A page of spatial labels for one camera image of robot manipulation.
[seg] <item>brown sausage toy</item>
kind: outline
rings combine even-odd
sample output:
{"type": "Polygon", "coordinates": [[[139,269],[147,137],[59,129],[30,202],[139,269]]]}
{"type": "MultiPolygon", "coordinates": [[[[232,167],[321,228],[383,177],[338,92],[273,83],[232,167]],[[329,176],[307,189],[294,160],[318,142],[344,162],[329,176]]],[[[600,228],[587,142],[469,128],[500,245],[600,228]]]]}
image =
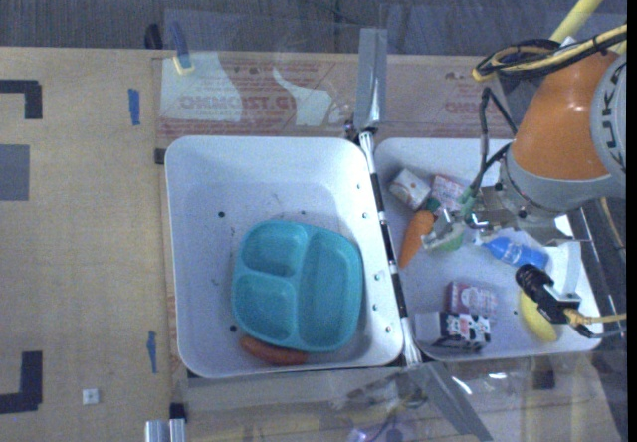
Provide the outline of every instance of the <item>brown sausage toy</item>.
{"type": "Polygon", "coordinates": [[[250,355],[276,366],[298,366],[308,361],[309,354],[306,351],[294,350],[274,346],[259,341],[250,335],[244,335],[239,339],[239,345],[250,355]]]}

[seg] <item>teal divided plate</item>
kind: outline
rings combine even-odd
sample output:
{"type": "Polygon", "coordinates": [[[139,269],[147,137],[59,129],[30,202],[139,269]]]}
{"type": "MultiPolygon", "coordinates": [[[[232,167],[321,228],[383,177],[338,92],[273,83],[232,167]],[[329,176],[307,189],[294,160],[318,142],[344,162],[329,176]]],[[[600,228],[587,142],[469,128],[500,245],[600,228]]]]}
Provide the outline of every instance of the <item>teal divided plate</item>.
{"type": "Polygon", "coordinates": [[[272,220],[243,237],[232,278],[239,326],[262,341],[334,351],[354,335],[363,289],[358,248],[317,226],[272,220]]]}

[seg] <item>toy carrot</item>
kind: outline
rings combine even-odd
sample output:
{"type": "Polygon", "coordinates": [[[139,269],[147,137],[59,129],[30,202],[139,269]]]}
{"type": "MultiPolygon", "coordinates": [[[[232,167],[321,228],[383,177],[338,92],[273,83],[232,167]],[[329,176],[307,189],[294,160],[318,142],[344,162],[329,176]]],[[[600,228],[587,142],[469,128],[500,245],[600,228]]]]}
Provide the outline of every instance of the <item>toy carrot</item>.
{"type": "Polygon", "coordinates": [[[405,231],[405,237],[402,241],[402,249],[400,250],[400,258],[398,258],[398,266],[403,269],[415,256],[422,246],[421,237],[427,235],[434,228],[434,214],[429,210],[418,210],[405,231]]]}

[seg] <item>gray square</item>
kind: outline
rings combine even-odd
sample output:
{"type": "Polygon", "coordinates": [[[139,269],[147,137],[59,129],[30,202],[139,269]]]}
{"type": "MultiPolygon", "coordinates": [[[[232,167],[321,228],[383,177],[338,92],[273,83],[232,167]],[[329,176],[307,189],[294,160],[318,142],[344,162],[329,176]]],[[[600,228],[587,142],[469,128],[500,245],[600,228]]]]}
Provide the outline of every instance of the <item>gray square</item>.
{"type": "Polygon", "coordinates": [[[0,201],[29,200],[29,146],[0,144],[0,201]]]}

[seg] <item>small white block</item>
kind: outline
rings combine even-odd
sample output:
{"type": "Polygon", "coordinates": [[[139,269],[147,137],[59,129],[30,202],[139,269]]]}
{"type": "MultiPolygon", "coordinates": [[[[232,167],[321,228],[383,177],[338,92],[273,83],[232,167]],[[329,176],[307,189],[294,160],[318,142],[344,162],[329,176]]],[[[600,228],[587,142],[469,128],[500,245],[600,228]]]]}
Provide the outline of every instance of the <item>small white block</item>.
{"type": "Polygon", "coordinates": [[[100,403],[99,389],[84,389],[82,391],[83,405],[97,405],[98,403],[100,403]]]}

